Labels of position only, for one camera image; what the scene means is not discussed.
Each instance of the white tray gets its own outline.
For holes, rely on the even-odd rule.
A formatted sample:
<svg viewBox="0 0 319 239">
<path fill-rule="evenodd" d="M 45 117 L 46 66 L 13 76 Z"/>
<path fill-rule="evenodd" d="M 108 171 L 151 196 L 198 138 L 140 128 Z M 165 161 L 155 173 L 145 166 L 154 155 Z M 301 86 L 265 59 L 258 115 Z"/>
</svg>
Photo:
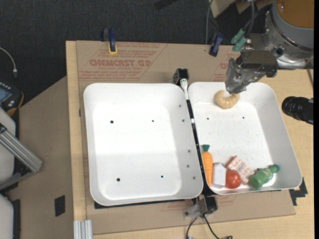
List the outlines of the white tray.
<svg viewBox="0 0 319 239">
<path fill-rule="evenodd" d="M 263 83 L 250 84 L 226 110 L 214 101 L 219 90 L 225 90 L 224 83 L 193 83 L 188 88 L 199 144 L 210 145 L 214 163 L 227 164 L 237 155 L 253 170 L 277 164 L 280 171 L 260 190 L 248 185 L 211 190 L 225 195 L 298 187 L 302 175 L 273 90 Z"/>
<path fill-rule="evenodd" d="M 94 83 L 84 92 L 90 189 L 104 206 L 189 199 L 203 180 L 173 84 Z"/>
</svg>

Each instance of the black cable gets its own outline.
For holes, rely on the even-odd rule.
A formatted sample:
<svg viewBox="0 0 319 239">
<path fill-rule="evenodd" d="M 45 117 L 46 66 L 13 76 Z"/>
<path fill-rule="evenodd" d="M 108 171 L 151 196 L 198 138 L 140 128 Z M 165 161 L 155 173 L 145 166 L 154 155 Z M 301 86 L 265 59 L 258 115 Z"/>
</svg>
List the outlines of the black cable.
<svg viewBox="0 0 319 239">
<path fill-rule="evenodd" d="M 12 63 L 13 63 L 13 77 L 16 79 L 16 78 L 17 78 L 18 71 L 17 71 L 17 69 L 16 69 L 14 59 L 12 58 L 12 56 L 10 55 L 10 53 L 7 52 L 5 49 L 3 49 L 3 48 L 0 47 L 0 50 L 2 50 L 2 51 L 3 51 L 6 55 L 8 55 L 9 58 L 11 59 L 11 61 L 12 61 Z"/>
<path fill-rule="evenodd" d="M 250 19 L 250 24 L 249 27 L 247 29 L 247 31 L 245 32 L 244 37 L 248 38 L 251 31 L 253 30 L 254 27 L 254 22 L 255 22 L 255 3 L 253 0 L 250 1 L 250 7 L 251 7 L 251 19 Z"/>
<path fill-rule="evenodd" d="M 259 10 L 257 10 L 256 12 L 255 12 L 255 19 L 261 14 L 261 13 L 264 13 L 265 11 L 268 11 L 268 10 L 270 10 L 271 9 L 271 7 L 272 7 L 272 4 L 268 4 L 268 5 L 266 5 L 266 6 L 264 6 L 264 7 L 262 7 L 262 8 L 260 8 Z M 248 26 L 249 26 L 249 24 L 250 24 L 250 21 L 251 21 L 251 19 L 249 20 L 249 21 L 247 21 L 247 23 L 243 26 L 243 31 L 246 31 L 247 30 L 247 28 L 248 28 Z"/>
<path fill-rule="evenodd" d="M 220 238 L 214 233 L 213 229 L 210 227 L 210 224 L 209 224 L 207 218 L 205 217 L 205 214 L 206 214 L 206 213 L 203 214 L 203 217 L 204 217 L 204 219 L 205 219 L 205 221 L 206 221 L 206 223 L 207 223 L 207 225 L 208 225 L 208 227 L 209 227 L 209 230 L 210 230 L 211 233 L 216 237 L 216 239 L 220 239 Z M 188 228 L 187 228 L 187 231 L 186 231 L 186 239 L 189 239 L 189 237 L 188 237 L 189 229 L 190 229 L 191 225 L 193 225 L 193 223 L 197 220 L 198 217 L 199 217 L 199 216 L 197 216 L 197 217 L 189 224 L 189 226 L 188 226 Z M 233 236 L 228 236 L 226 239 L 233 239 Z"/>
<path fill-rule="evenodd" d="M 187 228 L 187 231 L 186 231 L 186 239 L 189 238 L 189 237 L 188 237 L 188 231 L 189 231 L 191 225 L 193 225 L 193 223 L 197 220 L 197 218 L 198 218 L 198 216 L 189 224 L 189 226 L 188 226 L 188 228 Z"/>
</svg>

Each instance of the wooden table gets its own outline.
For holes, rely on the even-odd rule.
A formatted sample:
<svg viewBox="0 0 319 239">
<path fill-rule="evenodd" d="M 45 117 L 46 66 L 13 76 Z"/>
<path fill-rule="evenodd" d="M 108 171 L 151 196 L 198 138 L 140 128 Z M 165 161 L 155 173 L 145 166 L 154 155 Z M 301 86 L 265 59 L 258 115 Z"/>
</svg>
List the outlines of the wooden table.
<svg viewBox="0 0 319 239">
<path fill-rule="evenodd" d="M 76 41 L 66 42 L 67 79 L 63 78 L 20 109 L 20 140 L 43 160 L 37 174 L 19 182 L 18 187 L 6 193 L 11 201 L 21 202 L 21 239 L 69 239 L 73 221 L 88 219 L 83 171 L 81 121 L 79 117 L 79 81 Z M 183 57 L 206 64 L 204 45 L 186 47 L 191 52 Z M 173 67 L 179 66 L 175 59 Z M 273 79 L 262 79 L 273 88 L 278 103 L 285 97 L 311 98 L 314 89 L 306 70 L 280 71 Z M 314 231 L 314 127 L 283 115 L 302 175 L 308 189 L 304 198 L 298 198 L 295 215 L 255 220 L 212 223 L 215 233 L 234 238 L 290 238 L 311 239 Z M 65 197 L 65 212 L 55 216 L 55 199 Z M 94 239 L 183 239 L 186 226 L 95 235 Z M 213 238 L 207 225 L 194 225 L 190 235 L 196 239 Z"/>
<path fill-rule="evenodd" d="M 71 135 L 71 162 L 74 220 L 86 220 L 86 204 L 83 179 L 81 122 L 79 118 L 79 89 L 77 74 L 77 50 L 75 41 L 66 42 L 67 77 L 69 96 L 69 116 Z M 278 103 L 285 97 L 313 97 L 313 86 L 306 70 L 280 71 L 273 79 L 261 80 L 270 85 L 276 93 Z M 225 222 L 213 224 L 217 235 L 233 235 L 234 238 L 314 238 L 314 137 L 313 126 L 283 115 L 287 131 L 291 138 L 308 195 L 297 200 L 296 215 L 287 217 Z M 105 234 L 94 236 L 95 239 L 124 238 L 184 238 L 186 227 L 163 228 L 146 231 Z M 210 238 L 212 235 L 207 225 L 191 228 L 195 238 Z"/>
</svg>

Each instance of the camera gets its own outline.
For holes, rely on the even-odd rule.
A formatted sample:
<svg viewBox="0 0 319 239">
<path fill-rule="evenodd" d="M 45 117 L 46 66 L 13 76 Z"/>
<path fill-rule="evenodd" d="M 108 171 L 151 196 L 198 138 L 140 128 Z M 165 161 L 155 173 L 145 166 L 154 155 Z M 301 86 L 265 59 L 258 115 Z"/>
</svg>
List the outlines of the camera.
<svg viewBox="0 0 319 239">
<path fill-rule="evenodd" d="M 284 114 L 297 120 L 314 124 L 314 99 L 304 97 L 287 97 L 283 101 L 282 110 Z"/>
</svg>

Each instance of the green toy bottle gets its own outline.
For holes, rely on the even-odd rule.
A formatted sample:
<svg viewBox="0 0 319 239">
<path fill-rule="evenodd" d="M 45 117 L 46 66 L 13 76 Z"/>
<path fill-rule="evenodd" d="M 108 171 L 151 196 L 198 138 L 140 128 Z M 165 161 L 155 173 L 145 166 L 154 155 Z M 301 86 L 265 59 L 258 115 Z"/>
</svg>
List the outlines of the green toy bottle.
<svg viewBox="0 0 319 239">
<path fill-rule="evenodd" d="M 269 182 L 273 178 L 274 173 L 277 173 L 278 171 L 279 171 L 278 165 L 272 165 L 269 168 L 264 168 L 249 178 L 249 184 L 253 188 L 259 189 L 266 182 Z"/>
</svg>

